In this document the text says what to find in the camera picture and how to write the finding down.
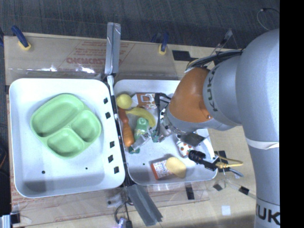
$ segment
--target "yellow banana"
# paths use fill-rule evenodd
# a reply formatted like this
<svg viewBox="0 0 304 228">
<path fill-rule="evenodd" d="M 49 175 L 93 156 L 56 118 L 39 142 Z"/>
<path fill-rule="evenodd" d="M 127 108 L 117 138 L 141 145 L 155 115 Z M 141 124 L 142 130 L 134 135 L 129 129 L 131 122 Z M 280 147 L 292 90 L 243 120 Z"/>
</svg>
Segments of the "yellow banana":
<svg viewBox="0 0 304 228">
<path fill-rule="evenodd" d="M 129 111 L 125 111 L 127 114 L 133 114 L 139 117 L 143 117 L 149 121 L 150 127 L 154 127 L 156 125 L 156 121 L 154 116 L 147 111 L 146 109 L 140 108 L 140 107 L 134 107 Z"/>
</svg>

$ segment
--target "green bottle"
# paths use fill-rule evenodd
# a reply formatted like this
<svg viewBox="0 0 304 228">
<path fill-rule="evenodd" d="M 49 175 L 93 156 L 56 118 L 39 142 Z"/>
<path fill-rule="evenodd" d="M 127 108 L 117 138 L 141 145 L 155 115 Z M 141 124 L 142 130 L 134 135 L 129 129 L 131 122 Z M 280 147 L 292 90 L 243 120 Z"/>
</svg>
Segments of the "green bottle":
<svg viewBox="0 0 304 228">
<path fill-rule="evenodd" d="M 140 137 L 141 134 L 148 132 L 149 122 L 147 119 L 140 117 L 137 119 L 136 127 L 134 130 L 134 139 L 135 141 Z"/>
</svg>

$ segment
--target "green plate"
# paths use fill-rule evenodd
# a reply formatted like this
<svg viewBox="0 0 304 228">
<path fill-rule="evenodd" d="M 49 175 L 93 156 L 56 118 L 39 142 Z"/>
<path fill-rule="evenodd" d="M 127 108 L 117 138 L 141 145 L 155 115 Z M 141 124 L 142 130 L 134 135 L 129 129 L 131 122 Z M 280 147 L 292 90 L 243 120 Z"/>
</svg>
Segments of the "green plate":
<svg viewBox="0 0 304 228">
<path fill-rule="evenodd" d="M 72 158 L 100 135 L 99 119 L 78 97 L 60 94 L 43 104 L 30 119 L 30 127 L 56 156 Z"/>
</svg>

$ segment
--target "gray carpet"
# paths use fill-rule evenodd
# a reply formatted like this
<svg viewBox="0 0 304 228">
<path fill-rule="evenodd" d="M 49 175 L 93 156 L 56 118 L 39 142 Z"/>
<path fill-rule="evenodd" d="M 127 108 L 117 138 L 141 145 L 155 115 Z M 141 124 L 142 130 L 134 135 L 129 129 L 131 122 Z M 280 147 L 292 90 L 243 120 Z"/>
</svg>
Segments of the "gray carpet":
<svg viewBox="0 0 304 228">
<path fill-rule="evenodd" d="M 168 31 L 170 44 L 215 47 L 229 28 L 228 48 L 245 48 L 279 27 L 280 0 L 0 0 L 0 27 L 25 32 L 105 38 L 108 22 L 120 23 L 122 40 L 150 42 Z M 3 50 L 0 47 L 0 144 L 8 148 Z M 2 171 L 8 173 L 5 162 Z"/>
</svg>

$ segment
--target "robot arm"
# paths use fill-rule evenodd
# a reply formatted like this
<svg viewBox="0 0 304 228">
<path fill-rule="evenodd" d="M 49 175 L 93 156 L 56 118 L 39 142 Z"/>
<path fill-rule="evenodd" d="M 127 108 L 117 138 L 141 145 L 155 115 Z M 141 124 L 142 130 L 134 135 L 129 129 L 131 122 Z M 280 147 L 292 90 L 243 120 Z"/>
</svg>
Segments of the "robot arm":
<svg viewBox="0 0 304 228">
<path fill-rule="evenodd" d="M 280 226 L 278 29 L 212 70 L 186 73 L 166 119 L 178 134 L 242 125 L 256 176 L 255 227 Z"/>
</svg>

